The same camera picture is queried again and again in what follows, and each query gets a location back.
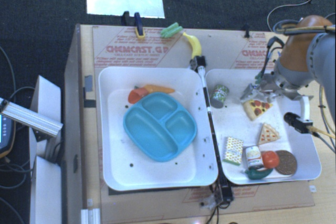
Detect brown cardboard board, red print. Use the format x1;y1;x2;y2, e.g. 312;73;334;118
91;24;316;212

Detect orange carrot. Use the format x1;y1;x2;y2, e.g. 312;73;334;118
134;84;176;95

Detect yellow banana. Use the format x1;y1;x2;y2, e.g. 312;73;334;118
182;31;203;59

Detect green pea pods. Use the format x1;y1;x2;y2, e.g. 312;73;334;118
160;22;183;39

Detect thin black and white rod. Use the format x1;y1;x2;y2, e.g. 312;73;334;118
197;65;229;194

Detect red tomato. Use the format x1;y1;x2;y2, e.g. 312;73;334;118
260;150;280;169

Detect white and red can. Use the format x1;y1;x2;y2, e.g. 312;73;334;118
245;145;264;169

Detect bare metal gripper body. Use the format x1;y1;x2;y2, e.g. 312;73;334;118
252;73;299;97

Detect green can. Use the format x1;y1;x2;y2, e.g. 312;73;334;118
209;84;230;109

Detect black cylinder on white bracket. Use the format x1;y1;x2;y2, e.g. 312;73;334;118
283;95;314;135

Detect white plastic tray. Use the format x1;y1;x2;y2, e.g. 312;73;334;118
205;68;322;186
98;66;219;191

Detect yellow patterned carton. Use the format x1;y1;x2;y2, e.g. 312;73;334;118
223;136;245;166

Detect pepperoni pizza slice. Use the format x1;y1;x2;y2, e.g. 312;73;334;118
242;99;274;122

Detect blue divided plate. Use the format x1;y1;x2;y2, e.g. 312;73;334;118
122;91;198;163

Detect pale pizza slice, red squares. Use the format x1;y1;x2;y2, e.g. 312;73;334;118
257;122;280;146

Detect brown round biscuit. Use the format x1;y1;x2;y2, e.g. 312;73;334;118
274;150;298;176

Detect green pepper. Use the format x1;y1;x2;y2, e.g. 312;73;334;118
244;167;274;181

